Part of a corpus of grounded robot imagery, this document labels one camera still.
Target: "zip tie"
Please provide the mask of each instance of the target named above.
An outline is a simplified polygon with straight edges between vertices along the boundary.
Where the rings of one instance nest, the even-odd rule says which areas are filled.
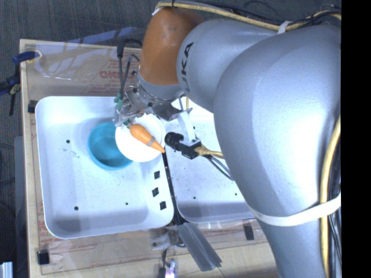
[[[290,215],[290,216],[269,216],[262,214],[251,207],[250,210],[252,214],[260,221],[265,222],[269,225],[274,226],[295,226],[305,224],[306,222],[310,222],[316,220],[318,218],[322,218],[324,216],[330,215],[334,213],[339,207],[341,206],[341,192],[339,195],[330,200],[326,203],[319,204],[312,208],[306,209],[302,212]]]
[[[284,21],[278,28],[278,34],[285,33],[286,27],[292,23],[292,21]]]
[[[152,12],[152,16],[158,13],[161,9],[163,9],[163,7],[156,7],[155,10]]]

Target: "white sink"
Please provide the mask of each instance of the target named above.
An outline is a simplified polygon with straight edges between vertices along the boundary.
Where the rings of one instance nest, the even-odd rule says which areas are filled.
[[[162,156],[122,170],[96,166],[86,145],[112,121],[112,97],[46,97],[36,107],[45,223],[58,238],[159,228],[174,207]]]

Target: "carrot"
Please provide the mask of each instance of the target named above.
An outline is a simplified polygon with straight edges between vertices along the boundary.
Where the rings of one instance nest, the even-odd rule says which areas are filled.
[[[145,145],[152,147],[159,152],[164,153],[165,150],[161,146],[159,142],[156,141],[155,137],[153,137],[145,127],[142,125],[139,125],[137,123],[131,125],[130,127],[130,134],[134,137],[137,138],[140,142],[144,143]]]

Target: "blue bowl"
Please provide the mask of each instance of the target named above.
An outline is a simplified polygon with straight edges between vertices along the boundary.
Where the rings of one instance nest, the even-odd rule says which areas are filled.
[[[114,123],[96,126],[88,137],[88,150],[92,160],[106,170],[119,170],[133,161],[124,156],[117,147]]]

